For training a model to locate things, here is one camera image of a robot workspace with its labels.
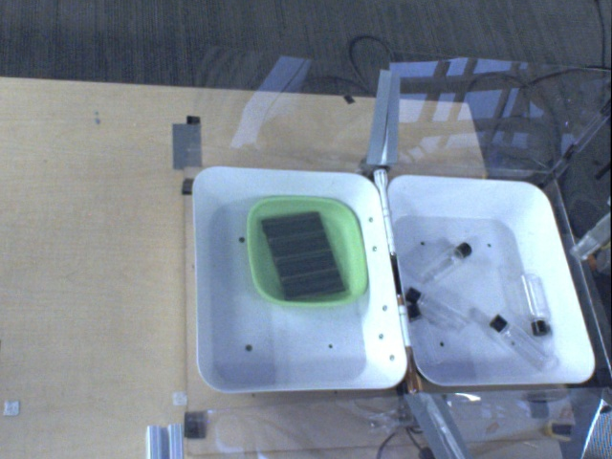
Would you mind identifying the black ridged block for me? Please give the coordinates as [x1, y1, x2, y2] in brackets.
[260, 210, 349, 302]

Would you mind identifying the green bowl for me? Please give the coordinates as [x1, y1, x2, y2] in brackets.
[246, 195, 369, 309]

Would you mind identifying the clear vial with black cap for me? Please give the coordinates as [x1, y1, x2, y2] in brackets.
[405, 303, 450, 362]
[404, 287, 472, 330]
[420, 241, 473, 284]
[489, 314, 558, 370]
[519, 272, 553, 338]

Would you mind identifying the white plastic tray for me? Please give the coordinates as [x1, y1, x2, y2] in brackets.
[191, 165, 408, 394]
[385, 174, 597, 387]

